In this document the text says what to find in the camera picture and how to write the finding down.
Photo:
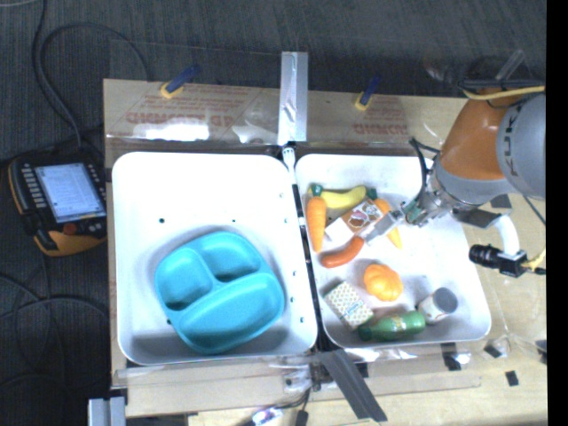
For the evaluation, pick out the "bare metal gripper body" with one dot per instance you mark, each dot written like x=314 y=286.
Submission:
x=429 y=207

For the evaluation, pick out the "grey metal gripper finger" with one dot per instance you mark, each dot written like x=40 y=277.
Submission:
x=391 y=220
x=377 y=235

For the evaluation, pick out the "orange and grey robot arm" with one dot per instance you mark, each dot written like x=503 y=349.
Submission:
x=475 y=149

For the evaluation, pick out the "brown and white food carton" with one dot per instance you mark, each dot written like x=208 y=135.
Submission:
x=350 y=222

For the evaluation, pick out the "orange red sausage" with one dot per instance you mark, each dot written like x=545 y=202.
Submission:
x=341 y=255

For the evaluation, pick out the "orange bread roll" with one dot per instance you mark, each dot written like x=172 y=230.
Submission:
x=382 y=282

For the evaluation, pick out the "white plastic tray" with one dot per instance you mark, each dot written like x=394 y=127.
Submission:
x=199 y=184
x=439 y=255

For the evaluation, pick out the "yellow banana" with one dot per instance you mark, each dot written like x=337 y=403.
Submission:
x=344 y=197

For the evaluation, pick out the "white patterned carton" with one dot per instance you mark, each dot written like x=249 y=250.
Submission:
x=348 y=304

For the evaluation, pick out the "green bottle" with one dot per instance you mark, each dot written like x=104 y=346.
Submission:
x=392 y=325

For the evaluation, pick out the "small white can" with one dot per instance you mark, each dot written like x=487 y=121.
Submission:
x=437 y=306

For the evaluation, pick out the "blue divided plate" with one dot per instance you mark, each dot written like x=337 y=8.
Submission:
x=222 y=291

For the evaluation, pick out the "brown cardboard board red print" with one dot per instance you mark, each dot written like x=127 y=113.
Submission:
x=199 y=109

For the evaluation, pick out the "black cylinder on white bracket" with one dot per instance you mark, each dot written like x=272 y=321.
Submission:
x=497 y=257

